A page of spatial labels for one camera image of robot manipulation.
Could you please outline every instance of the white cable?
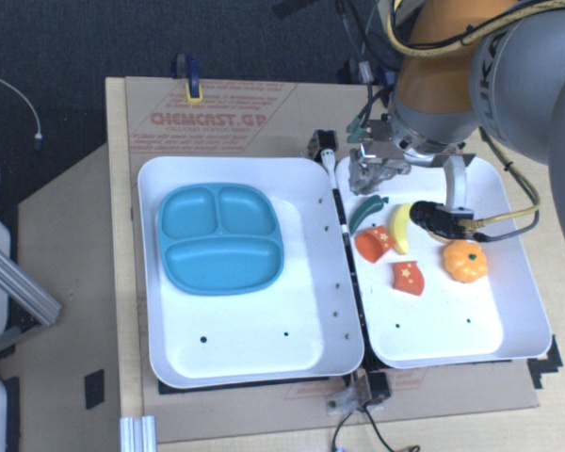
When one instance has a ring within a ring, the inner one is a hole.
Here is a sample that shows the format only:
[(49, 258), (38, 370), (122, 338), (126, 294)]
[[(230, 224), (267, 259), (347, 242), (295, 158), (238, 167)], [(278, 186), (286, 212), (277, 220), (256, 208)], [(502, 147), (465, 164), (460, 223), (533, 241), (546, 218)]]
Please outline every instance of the white cable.
[(29, 102), (29, 99), (27, 99), (27, 97), (25, 97), (24, 94), (20, 90), (13, 87), (6, 80), (3, 80), (3, 79), (0, 78), (0, 84), (8, 87), (10, 90), (15, 92), (19, 97), (21, 97), (25, 101), (25, 103), (29, 106), (29, 108), (31, 109), (31, 112), (33, 112), (34, 118), (36, 119), (36, 124), (38, 125), (38, 131), (36, 132), (36, 135), (34, 136), (35, 147), (36, 147), (36, 149), (39, 149), (40, 146), (41, 146), (41, 141), (42, 141), (42, 133), (41, 133), (40, 117), (38, 116), (38, 112), (36, 112), (36, 108)]

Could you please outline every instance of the yellow banana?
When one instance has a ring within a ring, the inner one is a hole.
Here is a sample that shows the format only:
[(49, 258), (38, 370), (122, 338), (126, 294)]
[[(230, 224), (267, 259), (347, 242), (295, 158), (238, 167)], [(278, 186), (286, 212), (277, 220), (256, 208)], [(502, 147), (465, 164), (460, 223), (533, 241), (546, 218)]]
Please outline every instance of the yellow banana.
[(408, 254), (408, 221), (411, 218), (411, 207), (411, 202), (399, 205), (389, 226), (389, 232), (395, 240), (394, 250), (400, 254)]

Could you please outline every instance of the blue plate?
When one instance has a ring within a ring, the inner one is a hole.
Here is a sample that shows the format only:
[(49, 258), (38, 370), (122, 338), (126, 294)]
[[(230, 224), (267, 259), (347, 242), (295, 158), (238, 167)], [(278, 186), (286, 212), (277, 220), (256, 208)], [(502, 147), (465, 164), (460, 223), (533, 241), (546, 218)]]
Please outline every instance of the blue plate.
[(180, 187), (161, 203), (158, 235), (168, 278), (195, 295), (258, 291), (283, 270), (279, 221), (270, 200), (254, 187)]

